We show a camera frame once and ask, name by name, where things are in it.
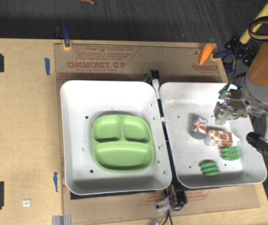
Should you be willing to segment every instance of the toy can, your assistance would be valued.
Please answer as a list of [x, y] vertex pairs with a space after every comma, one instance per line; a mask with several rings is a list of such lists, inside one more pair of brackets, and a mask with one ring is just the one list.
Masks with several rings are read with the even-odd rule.
[[193, 120], [192, 137], [196, 139], [204, 139], [207, 133], [207, 119], [195, 118]]

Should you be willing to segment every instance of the plywood surface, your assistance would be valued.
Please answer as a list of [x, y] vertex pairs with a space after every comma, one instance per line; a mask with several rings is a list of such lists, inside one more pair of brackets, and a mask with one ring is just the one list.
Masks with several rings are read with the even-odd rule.
[[[52, 224], [62, 215], [62, 184], [58, 192], [54, 172], [61, 181], [60, 141], [54, 44], [58, 40], [0, 39], [5, 72], [0, 73], [0, 181], [5, 183], [5, 206], [0, 224]], [[104, 42], [177, 46], [182, 43]], [[50, 59], [50, 75], [45, 71]], [[174, 224], [268, 224], [268, 201], [262, 185], [256, 185], [260, 208], [174, 217]], [[23, 199], [31, 199], [23, 207]], [[118, 223], [148, 225], [151, 220]]]

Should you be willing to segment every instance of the orange carrot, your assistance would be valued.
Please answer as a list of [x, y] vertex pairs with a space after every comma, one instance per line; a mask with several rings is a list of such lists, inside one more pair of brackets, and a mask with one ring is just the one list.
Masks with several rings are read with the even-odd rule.
[[200, 64], [201, 65], [210, 56], [210, 54], [212, 53], [212, 51], [213, 51], [213, 44], [212, 43], [207, 43], [204, 46], [203, 52], [201, 53], [201, 60], [200, 60]]

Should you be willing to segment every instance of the blue marker strip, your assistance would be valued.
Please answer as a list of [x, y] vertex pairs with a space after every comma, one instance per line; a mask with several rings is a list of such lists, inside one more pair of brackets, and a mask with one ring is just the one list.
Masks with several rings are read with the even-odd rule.
[[56, 193], [57, 193], [58, 192], [58, 178], [57, 178], [57, 173], [56, 172], [54, 172], [53, 180], [54, 180], [55, 189], [56, 189]]
[[48, 58], [45, 58], [45, 71], [47, 75], [51, 75], [50, 70], [51, 70], [50, 60]]

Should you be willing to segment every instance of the yellow pole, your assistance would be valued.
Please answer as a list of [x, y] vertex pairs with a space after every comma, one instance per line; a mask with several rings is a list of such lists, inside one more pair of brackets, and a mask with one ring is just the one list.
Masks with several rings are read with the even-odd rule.
[[[261, 12], [259, 12], [259, 14], [256, 16], [255, 19], [257, 19], [259, 17], [263, 17], [263, 16], [268, 16], [268, 2], [265, 5], [265, 7], [261, 10]], [[258, 24], [256, 27], [254, 27], [253, 32], [256, 32], [259, 29], [260, 26], [261, 26], [261, 24]], [[240, 37], [240, 42], [242, 44], [247, 44], [250, 39], [251, 39], [251, 37], [248, 34], [248, 29], [247, 29], [244, 32], [244, 34]]]

